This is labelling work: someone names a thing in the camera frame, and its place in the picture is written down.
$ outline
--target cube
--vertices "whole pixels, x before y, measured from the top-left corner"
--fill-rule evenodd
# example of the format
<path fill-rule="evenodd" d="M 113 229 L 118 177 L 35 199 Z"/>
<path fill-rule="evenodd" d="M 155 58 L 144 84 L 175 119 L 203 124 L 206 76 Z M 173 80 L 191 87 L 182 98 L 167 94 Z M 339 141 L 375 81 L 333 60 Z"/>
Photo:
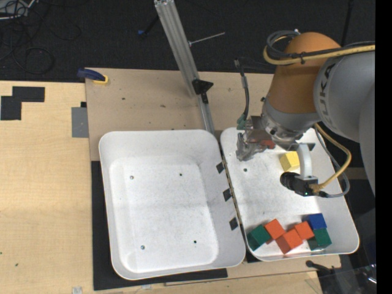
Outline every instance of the cube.
<path fill-rule="evenodd" d="M 309 239 L 314 236 L 313 230 L 307 221 L 294 225 L 294 229 L 302 239 Z"/>
<path fill-rule="evenodd" d="M 289 151 L 279 158 L 282 168 L 285 172 L 294 171 L 300 167 L 300 159 L 296 151 Z"/>
<path fill-rule="evenodd" d="M 303 243 L 303 240 L 299 236 L 297 231 L 293 228 L 288 232 L 284 233 L 282 236 L 278 237 L 276 239 L 276 242 L 283 254 L 286 254 L 292 249 L 301 245 Z"/>
<path fill-rule="evenodd" d="M 314 237 L 308 239 L 307 243 L 312 251 L 324 249 L 332 244 L 330 235 L 326 228 L 319 228 L 313 230 Z"/>
<path fill-rule="evenodd" d="M 306 220 L 311 226 L 312 230 L 326 228 L 326 223 L 322 213 L 308 214 Z"/>
<path fill-rule="evenodd" d="M 277 219 L 273 219 L 266 225 L 264 225 L 266 231 L 271 235 L 272 239 L 277 239 L 282 236 L 286 231 Z"/>
<path fill-rule="evenodd" d="M 246 235 L 246 238 L 249 247 L 254 251 L 261 245 L 263 245 L 265 242 L 267 242 L 269 239 L 271 239 L 271 235 L 265 230 L 264 226 L 259 225 L 258 227 L 250 231 Z"/>

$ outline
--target black clamp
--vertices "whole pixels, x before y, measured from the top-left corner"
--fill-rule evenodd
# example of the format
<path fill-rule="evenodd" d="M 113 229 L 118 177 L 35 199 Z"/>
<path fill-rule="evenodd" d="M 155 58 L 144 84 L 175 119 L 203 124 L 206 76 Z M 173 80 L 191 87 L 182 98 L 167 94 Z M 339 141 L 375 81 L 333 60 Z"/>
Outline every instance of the black clamp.
<path fill-rule="evenodd" d="M 205 104 L 208 104 L 208 98 L 207 98 L 207 91 L 213 87 L 212 82 L 210 81 L 202 81 L 202 80 L 193 80 L 192 85 L 194 86 L 194 90 L 196 92 L 196 95 L 202 95 L 202 101 Z"/>

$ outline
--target gray cable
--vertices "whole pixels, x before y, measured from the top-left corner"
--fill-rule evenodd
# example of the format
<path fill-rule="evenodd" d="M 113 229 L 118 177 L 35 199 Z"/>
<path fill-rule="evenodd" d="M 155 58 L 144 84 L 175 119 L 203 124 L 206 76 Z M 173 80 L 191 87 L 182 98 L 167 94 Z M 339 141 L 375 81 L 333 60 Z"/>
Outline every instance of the gray cable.
<path fill-rule="evenodd" d="M 317 136 L 321 146 L 323 147 L 323 149 L 325 150 L 327 155 L 331 158 L 331 161 L 332 161 L 333 165 L 335 166 L 335 168 L 340 169 L 341 166 L 338 164 L 338 162 L 335 160 L 335 158 L 332 156 L 332 154 L 326 148 L 326 146 L 324 144 L 324 141 L 322 140 L 322 136 L 321 136 L 319 130 L 316 128 L 316 126 L 314 126 L 314 130 L 316 132 L 316 136 Z M 344 196 L 345 194 L 347 194 L 349 192 L 349 190 L 350 190 L 349 179 L 348 179 L 347 175 L 344 172 L 341 174 L 341 176 L 343 177 L 343 179 L 345 181 L 345 189 L 344 189 L 344 191 L 339 193 L 339 194 L 326 194 L 327 198 L 341 197 L 341 196 Z"/>

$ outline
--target yellow block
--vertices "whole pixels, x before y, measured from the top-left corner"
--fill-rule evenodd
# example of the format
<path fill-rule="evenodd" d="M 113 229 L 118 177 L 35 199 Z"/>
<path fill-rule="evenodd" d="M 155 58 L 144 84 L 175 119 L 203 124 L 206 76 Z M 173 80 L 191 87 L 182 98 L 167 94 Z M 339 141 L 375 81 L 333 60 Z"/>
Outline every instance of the yellow block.
<path fill-rule="evenodd" d="M 279 161 L 281 162 L 282 168 L 285 172 L 294 171 L 300 167 L 300 159 L 298 158 L 296 151 L 289 151 L 288 153 L 285 153 L 281 156 Z"/>

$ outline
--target orange block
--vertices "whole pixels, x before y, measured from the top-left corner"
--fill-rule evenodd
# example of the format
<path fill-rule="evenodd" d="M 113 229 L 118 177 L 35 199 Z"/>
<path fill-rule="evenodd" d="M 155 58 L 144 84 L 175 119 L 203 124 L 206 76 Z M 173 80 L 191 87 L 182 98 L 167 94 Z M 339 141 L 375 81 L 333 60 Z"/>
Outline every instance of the orange block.
<path fill-rule="evenodd" d="M 313 230 L 307 221 L 294 225 L 294 228 L 302 239 L 309 239 L 314 236 Z"/>
<path fill-rule="evenodd" d="M 264 225 L 265 230 L 271 235 L 272 239 L 277 239 L 282 236 L 286 231 L 277 219 L 273 219 L 271 222 Z"/>
<path fill-rule="evenodd" d="M 303 243 L 301 237 L 294 228 L 277 238 L 276 242 L 283 254 L 288 253 L 290 250 Z"/>

